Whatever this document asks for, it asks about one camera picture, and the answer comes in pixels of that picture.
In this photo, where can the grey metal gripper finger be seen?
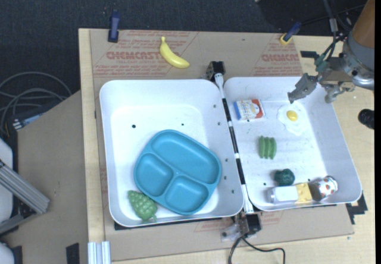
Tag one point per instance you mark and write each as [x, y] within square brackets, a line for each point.
[302, 87]
[331, 94]

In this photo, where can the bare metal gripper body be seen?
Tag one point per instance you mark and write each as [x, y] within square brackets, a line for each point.
[342, 74]

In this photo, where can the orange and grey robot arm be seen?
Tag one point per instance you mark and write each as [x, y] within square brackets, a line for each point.
[364, 28]

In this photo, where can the white fried egg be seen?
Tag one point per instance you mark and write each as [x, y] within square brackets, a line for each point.
[293, 120]

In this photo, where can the white red and blue carton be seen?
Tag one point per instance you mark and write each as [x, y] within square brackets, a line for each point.
[249, 109]

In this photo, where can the white plastic tray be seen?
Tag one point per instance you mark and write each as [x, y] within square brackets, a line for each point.
[321, 152]
[125, 99]

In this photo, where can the green pea pods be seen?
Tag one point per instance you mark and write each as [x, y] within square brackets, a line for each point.
[267, 147]

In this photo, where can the thin black and white rod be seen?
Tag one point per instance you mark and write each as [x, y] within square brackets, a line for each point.
[233, 135]

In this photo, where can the green broccoli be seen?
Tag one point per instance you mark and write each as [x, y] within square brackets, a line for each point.
[284, 177]

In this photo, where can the yellow cheese wedge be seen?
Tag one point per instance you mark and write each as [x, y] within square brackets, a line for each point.
[303, 192]

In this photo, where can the yellow banana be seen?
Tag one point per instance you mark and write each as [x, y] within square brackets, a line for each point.
[171, 56]

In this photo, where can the blue divided plate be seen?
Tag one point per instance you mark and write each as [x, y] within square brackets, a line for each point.
[178, 164]

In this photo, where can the brown cardboard board red print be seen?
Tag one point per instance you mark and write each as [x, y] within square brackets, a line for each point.
[184, 242]

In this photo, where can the green grapes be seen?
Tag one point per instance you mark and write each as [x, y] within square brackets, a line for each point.
[143, 204]

